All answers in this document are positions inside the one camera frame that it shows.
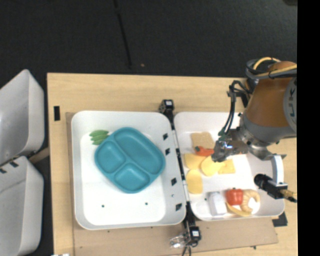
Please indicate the blue divided plate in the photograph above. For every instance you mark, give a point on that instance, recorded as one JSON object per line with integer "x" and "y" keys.
{"x": 130, "y": 160}

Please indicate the yellow potato chip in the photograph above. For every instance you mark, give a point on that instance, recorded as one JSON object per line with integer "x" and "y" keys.
{"x": 193, "y": 161}
{"x": 194, "y": 182}
{"x": 209, "y": 168}

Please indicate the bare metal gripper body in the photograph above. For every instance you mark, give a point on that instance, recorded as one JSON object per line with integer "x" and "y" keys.
{"x": 240, "y": 146}

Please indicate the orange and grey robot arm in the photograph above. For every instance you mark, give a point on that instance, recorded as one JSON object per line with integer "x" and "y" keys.
{"x": 267, "y": 105}

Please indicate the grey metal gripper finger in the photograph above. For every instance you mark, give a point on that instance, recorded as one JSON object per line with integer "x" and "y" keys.
{"x": 218, "y": 156}
{"x": 222, "y": 145}

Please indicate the tan bread slice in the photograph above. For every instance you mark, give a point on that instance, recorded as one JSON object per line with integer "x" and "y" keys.
{"x": 202, "y": 139}

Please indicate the black cylinder on white bracket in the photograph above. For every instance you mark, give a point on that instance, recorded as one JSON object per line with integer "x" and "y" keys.
{"x": 270, "y": 185}

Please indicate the thin black and white rod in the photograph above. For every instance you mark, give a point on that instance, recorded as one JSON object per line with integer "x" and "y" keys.
{"x": 178, "y": 150}

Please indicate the orange carrot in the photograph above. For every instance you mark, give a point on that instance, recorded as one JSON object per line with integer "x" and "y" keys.
{"x": 205, "y": 151}

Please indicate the green pea pods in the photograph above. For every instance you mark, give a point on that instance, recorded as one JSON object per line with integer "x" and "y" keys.
{"x": 98, "y": 137}

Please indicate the red bell pepper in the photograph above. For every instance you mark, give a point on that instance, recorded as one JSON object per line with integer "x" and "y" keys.
{"x": 234, "y": 197}

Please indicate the yellow cheese wedge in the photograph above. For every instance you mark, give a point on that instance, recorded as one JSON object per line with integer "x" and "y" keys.
{"x": 228, "y": 168}

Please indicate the yellow banana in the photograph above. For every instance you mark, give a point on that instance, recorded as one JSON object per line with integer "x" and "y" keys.
{"x": 237, "y": 212}

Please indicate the white plastic tray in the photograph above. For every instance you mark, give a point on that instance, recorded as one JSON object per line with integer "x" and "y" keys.
{"x": 237, "y": 182}
{"x": 125, "y": 212}

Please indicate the beige croissant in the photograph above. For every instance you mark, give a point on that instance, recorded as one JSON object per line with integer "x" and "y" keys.
{"x": 248, "y": 200}

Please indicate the white plastic bottle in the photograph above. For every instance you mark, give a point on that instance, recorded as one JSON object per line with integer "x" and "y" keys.
{"x": 217, "y": 203}

